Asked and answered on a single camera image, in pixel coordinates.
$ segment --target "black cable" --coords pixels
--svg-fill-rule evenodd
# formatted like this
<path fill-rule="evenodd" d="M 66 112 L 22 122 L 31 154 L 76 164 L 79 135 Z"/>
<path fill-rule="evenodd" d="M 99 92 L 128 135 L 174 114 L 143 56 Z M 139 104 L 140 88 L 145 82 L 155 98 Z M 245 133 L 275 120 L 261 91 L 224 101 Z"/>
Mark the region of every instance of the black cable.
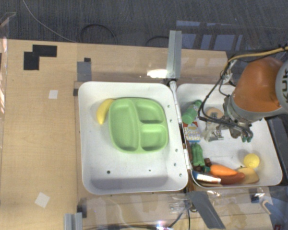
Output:
<path fill-rule="evenodd" d="M 174 226 L 174 224 L 180 220 L 183 212 L 181 212 L 178 217 L 168 226 L 169 228 L 171 228 L 172 226 Z M 90 228 L 88 230 L 108 230 L 108 229 L 125 229 L 125 228 L 141 228 L 141 229 L 147 229 L 147 230 L 156 230 L 157 227 L 155 226 L 150 226 L 150 225 L 109 225 L 108 227 L 104 227 L 104 228 L 99 228 L 99 227 L 94 227 L 94 228 Z"/>
<path fill-rule="evenodd" d="M 85 31 L 86 31 L 89 27 L 92 27 L 92 26 L 100 26 L 100 27 L 105 28 L 106 30 L 108 30 L 108 31 L 111 33 L 111 36 L 114 38 L 115 44 L 118 44 L 117 38 L 116 38 L 116 35 L 114 34 L 114 32 L 112 32 L 112 31 L 111 31 L 108 27 L 106 27 L 105 25 L 98 24 L 98 23 L 93 23 L 93 24 L 86 25 L 84 28 L 81 29 L 81 32 L 80 32 L 80 42 L 81 42 L 81 43 L 83 43 L 83 35 L 84 35 Z"/>
<path fill-rule="evenodd" d="M 190 212 L 188 209 L 187 209 L 187 212 L 188 212 L 188 230 L 190 230 L 191 229 L 191 218 L 190 218 Z"/>
<path fill-rule="evenodd" d="M 223 80 L 222 80 L 221 83 L 220 83 L 219 92 L 220 92 L 220 94 L 222 94 L 222 95 L 224 95 L 224 96 L 227 97 L 227 96 L 229 96 L 229 94 L 225 94 L 225 93 L 223 93 L 223 92 L 221 91 L 222 84 L 223 84 Z"/>
<path fill-rule="evenodd" d="M 147 230 L 156 230 L 155 226 L 149 226 L 149 225 L 109 225 L 107 227 L 94 227 L 89 228 L 87 230 L 120 230 L 120 229 L 126 229 L 126 228 L 141 228 L 141 229 L 147 229 Z"/>
<path fill-rule="evenodd" d="M 224 70 L 221 70 L 220 72 L 220 78 L 223 76 Z"/>
<path fill-rule="evenodd" d="M 209 96 L 211 95 L 211 93 L 215 90 L 215 88 L 217 87 L 217 85 L 223 80 L 223 78 L 224 78 L 224 76 L 225 76 L 225 74 L 226 74 L 229 66 L 230 66 L 230 63 L 228 63 L 228 64 L 226 65 L 226 67 L 225 67 L 225 69 L 224 69 L 224 72 L 222 73 L 222 76 L 221 76 L 221 77 L 219 78 L 219 80 L 215 83 L 215 85 L 213 86 L 213 88 L 210 90 L 209 94 L 208 94 L 208 95 L 205 97 L 205 99 L 203 100 L 200 108 L 198 109 L 198 117 L 199 117 L 200 120 L 205 121 L 205 122 L 212 122 L 212 123 L 217 123 L 217 124 L 220 124 L 220 125 L 222 124 L 222 125 L 225 125 L 225 126 L 228 126 L 228 127 L 239 128 L 239 129 L 243 130 L 243 131 L 244 131 L 244 135 L 245 135 L 246 137 L 248 137 L 248 136 L 249 136 L 248 130 L 247 130 L 245 127 L 242 127 L 242 126 L 237 125 L 237 124 L 235 124 L 235 123 L 226 122 L 226 121 L 223 121 L 223 120 L 218 119 L 218 118 L 210 117 L 210 116 L 208 116 L 208 115 L 205 113 L 205 111 L 204 111 L 204 105 L 205 105 L 207 99 L 209 98 Z"/>
<path fill-rule="evenodd" d="M 231 86 L 234 86 L 234 87 L 236 86 L 231 80 L 229 80 L 228 83 L 229 83 Z"/>
<path fill-rule="evenodd" d="M 173 226 L 175 225 L 175 223 L 176 223 L 177 221 L 179 221 L 179 219 L 181 218 L 183 212 L 181 212 L 181 213 L 178 215 L 178 217 L 176 218 L 176 220 L 174 220 L 171 224 L 169 224 L 169 226 L 168 226 L 169 228 L 173 227 Z"/>
<path fill-rule="evenodd" d="M 149 39 L 143 44 L 143 46 L 147 46 L 147 44 L 148 44 L 150 41 L 152 41 L 152 40 L 154 40 L 154 39 L 156 39 L 156 38 L 166 38 L 166 39 L 169 39 L 168 36 L 161 36 L 161 35 L 153 36 L 153 37 L 149 38 Z"/>

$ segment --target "orange carrot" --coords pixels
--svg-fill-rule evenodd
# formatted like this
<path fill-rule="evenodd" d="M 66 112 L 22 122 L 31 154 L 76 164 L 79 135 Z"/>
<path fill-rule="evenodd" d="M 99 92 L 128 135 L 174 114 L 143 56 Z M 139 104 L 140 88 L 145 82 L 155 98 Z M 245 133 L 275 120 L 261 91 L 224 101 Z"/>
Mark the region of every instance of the orange carrot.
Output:
<path fill-rule="evenodd" d="M 227 176 L 236 175 L 238 172 L 223 165 L 213 164 L 210 166 L 210 173 L 216 176 Z"/>

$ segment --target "green toy vegetable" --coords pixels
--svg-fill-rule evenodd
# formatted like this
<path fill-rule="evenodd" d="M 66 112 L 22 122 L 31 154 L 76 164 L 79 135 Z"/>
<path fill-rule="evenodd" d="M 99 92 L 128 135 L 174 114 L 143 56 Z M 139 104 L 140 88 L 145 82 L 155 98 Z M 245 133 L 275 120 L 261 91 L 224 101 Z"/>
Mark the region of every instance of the green toy vegetable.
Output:
<path fill-rule="evenodd" d="M 203 150 L 198 143 L 191 145 L 192 155 L 193 155 L 193 166 L 205 166 Z"/>

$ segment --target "yellow cable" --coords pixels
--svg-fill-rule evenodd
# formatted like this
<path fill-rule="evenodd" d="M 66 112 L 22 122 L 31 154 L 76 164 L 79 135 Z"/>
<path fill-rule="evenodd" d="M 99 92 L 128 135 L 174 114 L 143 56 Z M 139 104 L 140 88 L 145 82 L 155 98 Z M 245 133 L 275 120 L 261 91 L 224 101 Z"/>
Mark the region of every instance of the yellow cable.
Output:
<path fill-rule="evenodd" d="M 230 63 L 233 60 L 244 58 L 244 57 L 267 56 L 267 55 L 273 55 L 273 54 L 287 51 L 287 50 L 288 50 L 288 46 L 286 46 L 285 48 L 277 48 L 277 49 L 273 49 L 273 50 L 269 50 L 269 51 L 265 51 L 265 52 L 260 52 L 260 53 L 252 53 L 252 54 L 234 56 L 228 60 L 228 63 Z"/>

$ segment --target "green plate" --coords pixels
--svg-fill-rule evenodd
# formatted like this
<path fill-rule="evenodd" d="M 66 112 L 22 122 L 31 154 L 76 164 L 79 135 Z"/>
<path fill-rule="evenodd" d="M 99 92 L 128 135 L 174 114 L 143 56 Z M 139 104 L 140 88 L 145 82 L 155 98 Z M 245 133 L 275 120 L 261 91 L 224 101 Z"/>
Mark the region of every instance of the green plate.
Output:
<path fill-rule="evenodd" d="M 120 151 L 145 153 L 168 144 L 168 125 L 161 105 L 144 98 L 121 98 L 109 109 L 113 145 Z"/>

